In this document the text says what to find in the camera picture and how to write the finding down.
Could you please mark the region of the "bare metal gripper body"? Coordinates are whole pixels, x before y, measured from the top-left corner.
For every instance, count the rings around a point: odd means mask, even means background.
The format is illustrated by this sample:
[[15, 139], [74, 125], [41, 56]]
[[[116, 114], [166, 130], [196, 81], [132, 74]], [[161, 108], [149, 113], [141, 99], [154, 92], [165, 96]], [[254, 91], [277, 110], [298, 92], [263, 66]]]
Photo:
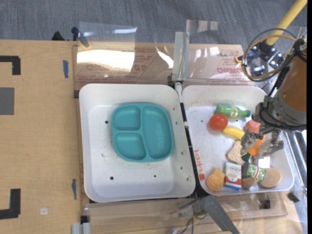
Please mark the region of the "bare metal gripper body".
[[264, 135], [270, 134], [271, 142], [277, 142], [280, 129], [277, 128], [273, 116], [267, 109], [264, 103], [261, 102], [256, 105], [255, 112], [252, 114], [252, 120], [260, 124], [257, 137], [263, 138]]

